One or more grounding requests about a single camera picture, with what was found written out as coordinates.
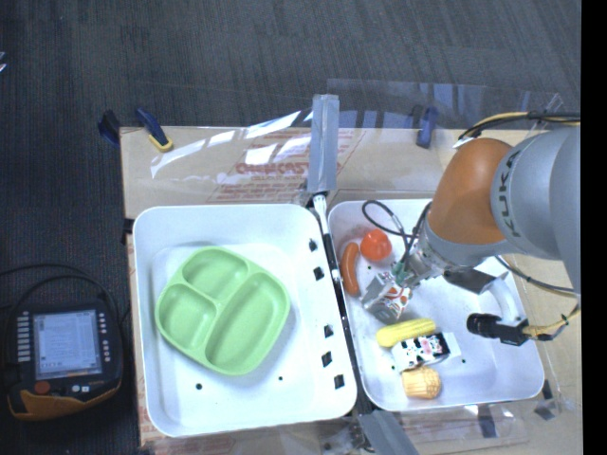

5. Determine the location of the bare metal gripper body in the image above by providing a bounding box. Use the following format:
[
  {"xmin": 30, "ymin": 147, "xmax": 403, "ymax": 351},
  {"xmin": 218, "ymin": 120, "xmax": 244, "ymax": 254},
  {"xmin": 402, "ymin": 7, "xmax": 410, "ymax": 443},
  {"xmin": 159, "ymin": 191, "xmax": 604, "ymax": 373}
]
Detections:
[{"xmin": 399, "ymin": 246, "xmax": 448, "ymax": 288}]

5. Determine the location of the white and orange carton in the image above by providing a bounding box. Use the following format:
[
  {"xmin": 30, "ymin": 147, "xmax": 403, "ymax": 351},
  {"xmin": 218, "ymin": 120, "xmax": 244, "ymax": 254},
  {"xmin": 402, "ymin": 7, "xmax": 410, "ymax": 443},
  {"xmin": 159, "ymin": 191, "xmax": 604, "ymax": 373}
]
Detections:
[{"xmin": 367, "ymin": 282, "xmax": 413, "ymax": 325}]

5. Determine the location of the orange toy sausage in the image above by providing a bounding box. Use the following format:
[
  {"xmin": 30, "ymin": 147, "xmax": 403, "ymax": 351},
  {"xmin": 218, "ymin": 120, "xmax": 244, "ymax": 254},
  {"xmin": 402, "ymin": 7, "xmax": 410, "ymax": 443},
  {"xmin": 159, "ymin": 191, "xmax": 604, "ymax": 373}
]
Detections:
[{"xmin": 340, "ymin": 241, "xmax": 362, "ymax": 298}]

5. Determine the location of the orange toy pepper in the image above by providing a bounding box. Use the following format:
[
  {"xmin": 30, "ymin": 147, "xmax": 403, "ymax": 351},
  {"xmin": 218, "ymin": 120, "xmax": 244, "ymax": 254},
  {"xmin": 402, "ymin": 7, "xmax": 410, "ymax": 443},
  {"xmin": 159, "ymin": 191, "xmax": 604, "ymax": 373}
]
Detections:
[{"xmin": 359, "ymin": 227, "xmax": 394, "ymax": 264}]

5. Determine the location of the yellow toy corn cob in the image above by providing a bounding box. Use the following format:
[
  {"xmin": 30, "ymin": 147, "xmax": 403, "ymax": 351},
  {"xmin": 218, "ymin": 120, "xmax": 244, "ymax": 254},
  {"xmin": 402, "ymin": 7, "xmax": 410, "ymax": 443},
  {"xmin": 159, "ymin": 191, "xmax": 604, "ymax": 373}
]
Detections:
[{"xmin": 376, "ymin": 318, "xmax": 438, "ymax": 350}]

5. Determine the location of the white cow print carton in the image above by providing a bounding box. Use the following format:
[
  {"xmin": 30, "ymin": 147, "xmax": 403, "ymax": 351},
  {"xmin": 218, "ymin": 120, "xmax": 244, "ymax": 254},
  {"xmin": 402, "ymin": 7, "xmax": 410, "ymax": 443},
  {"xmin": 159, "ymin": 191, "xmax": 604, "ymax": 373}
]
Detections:
[{"xmin": 391, "ymin": 331, "xmax": 462, "ymax": 374}]

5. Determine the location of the short yellow corn piece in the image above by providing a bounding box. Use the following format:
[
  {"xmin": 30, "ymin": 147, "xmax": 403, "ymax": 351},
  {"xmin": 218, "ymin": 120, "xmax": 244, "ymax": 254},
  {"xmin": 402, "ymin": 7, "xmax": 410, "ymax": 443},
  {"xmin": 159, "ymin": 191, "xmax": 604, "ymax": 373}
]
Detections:
[{"xmin": 400, "ymin": 365, "xmax": 443, "ymax": 401}]

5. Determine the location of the white plastic tray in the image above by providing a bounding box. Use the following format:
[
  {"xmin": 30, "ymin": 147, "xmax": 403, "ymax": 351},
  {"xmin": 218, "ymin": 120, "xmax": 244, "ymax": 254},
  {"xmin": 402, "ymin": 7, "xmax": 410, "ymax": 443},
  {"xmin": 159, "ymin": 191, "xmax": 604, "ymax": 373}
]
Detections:
[
  {"xmin": 326, "ymin": 198, "xmax": 546, "ymax": 413},
  {"xmin": 132, "ymin": 203, "xmax": 359, "ymax": 439}
]

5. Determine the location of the green divided plate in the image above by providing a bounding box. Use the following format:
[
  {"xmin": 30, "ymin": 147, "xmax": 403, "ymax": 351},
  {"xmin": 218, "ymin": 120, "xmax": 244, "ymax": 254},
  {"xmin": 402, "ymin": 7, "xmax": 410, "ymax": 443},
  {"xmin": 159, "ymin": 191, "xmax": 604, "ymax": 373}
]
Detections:
[{"xmin": 154, "ymin": 246, "xmax": 292, "ymax": 377}]

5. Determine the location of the brown cardboard board red print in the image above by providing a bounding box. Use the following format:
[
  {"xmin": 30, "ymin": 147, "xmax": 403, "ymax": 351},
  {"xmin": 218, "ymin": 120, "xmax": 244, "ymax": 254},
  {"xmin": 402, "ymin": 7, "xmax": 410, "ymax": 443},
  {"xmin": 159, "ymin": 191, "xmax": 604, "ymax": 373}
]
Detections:
[{"xmin": 119, "ymin": 125, "xmax": 582, "ymax": 455}]

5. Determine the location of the black cylinder on white bracket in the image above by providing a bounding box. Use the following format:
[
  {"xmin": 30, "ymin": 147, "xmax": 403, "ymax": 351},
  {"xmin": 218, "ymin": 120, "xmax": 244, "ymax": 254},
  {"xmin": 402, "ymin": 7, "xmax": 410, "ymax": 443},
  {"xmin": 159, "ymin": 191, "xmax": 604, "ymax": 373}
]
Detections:
[{"xmin": 466, "ymin": 272, "xmax": 530, "ymax": 348}]

